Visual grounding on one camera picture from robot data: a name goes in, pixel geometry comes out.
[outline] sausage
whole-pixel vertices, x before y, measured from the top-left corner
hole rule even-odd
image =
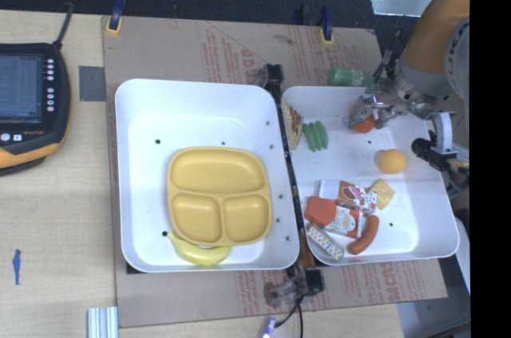
[[[366,231],[359,239],[348,245],[348,252],[351,254],[359,254],[369,247],[373,242],[380,220],[374,214],[367,218]]]

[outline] banana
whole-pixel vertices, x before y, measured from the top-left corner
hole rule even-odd
[[[169,238],[176,249],[176,253],[183,260],[197,265],[215,265],[225,259],[231,252],[230,246],[211,247],[203,249],[193,245],[189,241],[180,239],[173,232],[163,232]]]

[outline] cardboard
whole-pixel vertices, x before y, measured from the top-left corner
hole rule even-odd
[[[110,34],[106,20],[102,26],[120,327],[289,312],[291,306],[273,308],[263,294],[265,285],[287,280],[284,270],[149,274],[126,264],[121,251],[114,95],[131,78],[250,84],[265,64],[282,65],[283,90],[327,85],[332,66],[374,72],[381,60],[374,33],[334,28],[334,42],[328,46],[316,26],[126,17],[120,33]],[[305,300],[303,311],[446,296],[436,259],[321,267],[321,272],[326,288]]]

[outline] wooden table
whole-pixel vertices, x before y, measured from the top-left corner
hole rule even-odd
[[[0,10],[0,42],[52,42],[64,17]],[[78,92],[79,67],[104,66],[101,16],[74,14],[62,54],[73,87],[65,144],[41,165],[0,177],[2,336],[83,338],[87,309],[116,305],[105,102],[80,101]],[[18,285],[12,264],[17,249]],[[266,319],[122,328],[119,336],[256,338]],[[394,304],[305,312],[303,322],[304,336],[402,336]],[[274,334],[293,336],[299,336],[297,315]]]

